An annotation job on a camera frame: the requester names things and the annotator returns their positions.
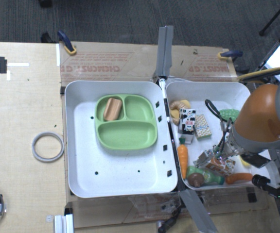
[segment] wooden table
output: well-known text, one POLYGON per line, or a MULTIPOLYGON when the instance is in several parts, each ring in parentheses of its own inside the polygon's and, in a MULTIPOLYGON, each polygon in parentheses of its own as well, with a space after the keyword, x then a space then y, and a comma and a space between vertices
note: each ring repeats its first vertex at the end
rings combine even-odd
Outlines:
MULTIPOLYGON (((66 205, 64 157, 43 163, 32 155, 31 144, 40 132, 63 135, 60 67, 56 44, 0 42, 10 78, 0 74, 0 193, 7 212, 0 233, 50 233, 50 216, 63 215, 66 205)), ((52 157, 59 143, 44 137, 39 153, 52 157)), ((273 198, 268 208, 251 212, 212 215, 219 232, 280 232, 280 216, 273 198)), ((81 233, 155 233, 156 222, 76 229, 81 233)), ((168 232, 198 232, 191 218, 180 218, 168 232)))

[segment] carrot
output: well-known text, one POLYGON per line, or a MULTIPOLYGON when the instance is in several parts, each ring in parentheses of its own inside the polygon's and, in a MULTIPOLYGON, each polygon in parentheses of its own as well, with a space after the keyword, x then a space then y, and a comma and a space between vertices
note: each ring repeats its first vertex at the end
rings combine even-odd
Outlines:
POLYGON ((252 180, 252 174, 251 173, 233 173, 226 177, 226 183, 227 184, 233 184, 236 181, 250 181, 252 180))
POLYGON ((184 145, 185 138, 179 138, 179 141, 180 141, 180 146, 177 148, 177 152, 179 157, 181 175, 182 178, 185 179, 187 175, 187 169, 188 169, 188 148, 184 145))

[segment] white tray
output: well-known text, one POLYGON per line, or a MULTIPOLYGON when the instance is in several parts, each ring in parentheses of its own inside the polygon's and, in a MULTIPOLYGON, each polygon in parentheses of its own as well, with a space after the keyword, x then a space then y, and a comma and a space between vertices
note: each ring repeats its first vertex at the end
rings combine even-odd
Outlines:
POLYGON ((156 84, 74 81, 66 87, 65 102, 69 186, 76 196, 165 193, 176 187, 178 176, 164 101, 156 84), (158 132, 151 147, 121 151, 108 150, 99 143, 94 122, 95 106, 99 98, 109 94, 137 94, 151 102, 158 132))
MULTIPOLYGON (((211 137, 197 139, 195 136, 191 144, 186 144, 189 151, 189 166, 194 166, 198 156, 205 150, 212 149, 213 145, 217 145, 222 137, 220 120, 214 116, 205 105, 205 100, 209 99, 218 110, 235 109, 241 110, 243 104, 250 95, 248 88, 236 82, 172 82, 166 87, 166 95, 168 103, 175 100, 188 100, 191 108, 196 110, 196 115, 204 114, 212 132, 211 137)), ((179 146, 178 127, 172 123, 174 139, 176 146, 179 146)), ((268 151, 262 152, 266 158, 270 159, 268 151)), ((246 172, 252 175, 260 174, 269 177, 266 167, 260 169, 250 166, 245 167, 239 156, 230 157, 236 162, 234 173, 246 172)), ((186 186, 195 190, 217 189, 225 187, 239 187, 252 185, 251 182, 236 182, 232 185, 206 185, 195 188, 184 180, 186 186)))

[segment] green plate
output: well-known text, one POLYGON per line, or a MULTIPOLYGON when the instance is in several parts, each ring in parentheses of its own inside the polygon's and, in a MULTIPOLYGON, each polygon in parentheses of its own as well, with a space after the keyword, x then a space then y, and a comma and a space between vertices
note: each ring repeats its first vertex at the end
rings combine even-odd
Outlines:
POLYGON ((97 101, 95 124, 100 143, 110 150, 139 150, 150 147, 158 136, 153 107, 139 95, 107 95, 97 101), (109 98, 122 101, 117 120, 105 121, 103 113, 109 98))

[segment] white cable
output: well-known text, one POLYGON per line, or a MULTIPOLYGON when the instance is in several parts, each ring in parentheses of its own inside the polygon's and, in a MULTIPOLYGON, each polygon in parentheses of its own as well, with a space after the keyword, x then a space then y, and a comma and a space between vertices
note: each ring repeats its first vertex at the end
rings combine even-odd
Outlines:
POLYGON ((39 160, 39 161, 42 161, 42 162, 53 162, 53 161, 56 161, 57 159, 59 159, 62 154, 63 154, 63 151, 64 151, 64 142, 63 142, 63 139, 60 135, 58 135, 57 133, 55 132, 49 132, 49 131, 46 131, 46 132, 42 132, 42 133, 39 133, 34 139, 33 139, 33 142, 32 142, 32 154, 34 155, 34 157, 39 160), (38 155, 38 153, 36 152, 35 150, 35 144, 36 142, 43 136, 53 136, 55 137, 59 142, 60 142, 60 145, 61 145, 61 150, 60 152, 53 158, 44 158, 40 155, 38 155))

